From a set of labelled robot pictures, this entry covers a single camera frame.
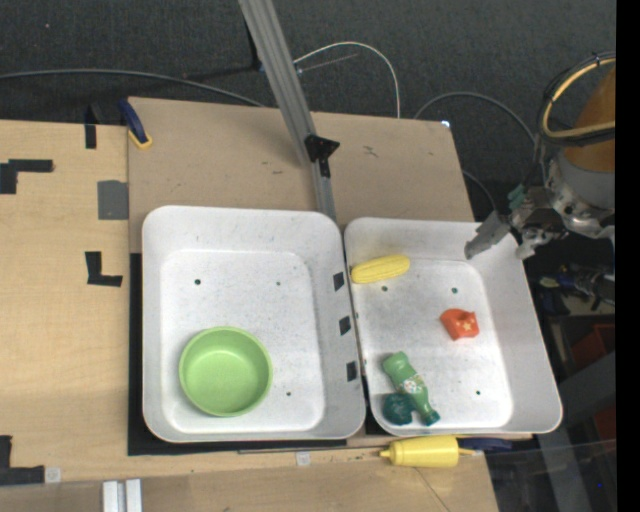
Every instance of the blue clamp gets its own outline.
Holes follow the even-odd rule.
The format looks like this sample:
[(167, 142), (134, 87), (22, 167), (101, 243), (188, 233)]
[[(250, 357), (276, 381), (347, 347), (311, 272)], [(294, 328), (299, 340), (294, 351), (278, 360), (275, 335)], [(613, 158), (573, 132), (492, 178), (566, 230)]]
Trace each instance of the blue clamp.
[(129, 127), (129, 139), (138, 147), (138, 149), (147, 149), (153, 144), (153, 139), (144, 130), (142, 121), (136, 114), (131, 104), (127, 100), (118, 101), (118, 110), (124, 117), (124, 120)]
[(458, 438), (458, 446), (467, 450), (482, 450), (483, 452), (508, 452), (513, 448), (513, 443), (494, 437), (463, 437)]

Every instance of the metal pole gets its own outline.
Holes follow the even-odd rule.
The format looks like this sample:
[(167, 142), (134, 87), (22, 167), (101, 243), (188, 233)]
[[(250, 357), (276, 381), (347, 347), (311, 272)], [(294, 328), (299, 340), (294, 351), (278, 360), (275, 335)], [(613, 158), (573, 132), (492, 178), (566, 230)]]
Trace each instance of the metal pole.
[(271, 0), (239, 0), (242, 13), (262, 61), (278, 106), (282, 112), (300, 163), (310, 168), (318, 209), (336, 219), (331, 178), (324, 162), (310, 159), (305, 141), (315, 136), (307, 101), (293, 66), (293, 59)]

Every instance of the white tray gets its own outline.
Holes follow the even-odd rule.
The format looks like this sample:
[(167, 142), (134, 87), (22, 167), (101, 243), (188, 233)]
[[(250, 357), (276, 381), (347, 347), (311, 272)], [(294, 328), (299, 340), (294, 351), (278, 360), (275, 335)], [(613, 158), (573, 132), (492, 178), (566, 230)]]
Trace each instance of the white tray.
[[(365, 415), (351, 311), (342, 238), (324, 215), (151, 212), (143, 226), (147, 425), (170, 442), (349, 437)], [(178, 379), (189, 339), (225, 325), (254, 334), (273, 363), (267, 398), (235, 418), (201, 412)]]
[[(405, 254), (403, 276), (351, 284), (373, 415), (397, 436), (543, 433), (562, 417), (517, 244), (508, 236), (471, 260), (465, 242), (478, 224), (362, 218), (345, 233), (350, 267)], [(447, 309), (476, 313), (480, 334), (452, 341), (439, 317)], [(404, 351), (429, 388), (441, 420), (397, 426), (382, 415), (394, 391), (385, 357)]]

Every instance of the orange object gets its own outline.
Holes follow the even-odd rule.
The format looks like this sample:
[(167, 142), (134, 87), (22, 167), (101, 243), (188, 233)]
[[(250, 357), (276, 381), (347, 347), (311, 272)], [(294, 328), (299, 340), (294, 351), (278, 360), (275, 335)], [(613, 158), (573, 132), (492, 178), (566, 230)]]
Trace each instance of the orange object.
[(460, 338), (475, 338), (480, 334), (475, 313), (462, 309), (448, 309), (440, 315), (440, 321), (455, 341)]
[[(616, 68), (605, 76), (587, 102), (576, 121), (576, 128), (616, 120)], [(564, 154), (573, 165), (595, 172), (613, 173), (616, 170), (616, 141), (607, 140), (585, 146), (571, 146)]]

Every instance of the black clip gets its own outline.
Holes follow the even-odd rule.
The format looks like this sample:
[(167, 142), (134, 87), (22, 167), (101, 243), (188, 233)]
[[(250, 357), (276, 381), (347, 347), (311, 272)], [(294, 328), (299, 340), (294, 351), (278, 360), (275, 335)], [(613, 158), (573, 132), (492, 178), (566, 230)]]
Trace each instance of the black clip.
[(340, 147), (340, 143), (311, 134), (304, 140), (304, 145), (311, 161), (317, 160), (320, 163), (320, 175), (323, 178), (331, 178), (329, 157)]

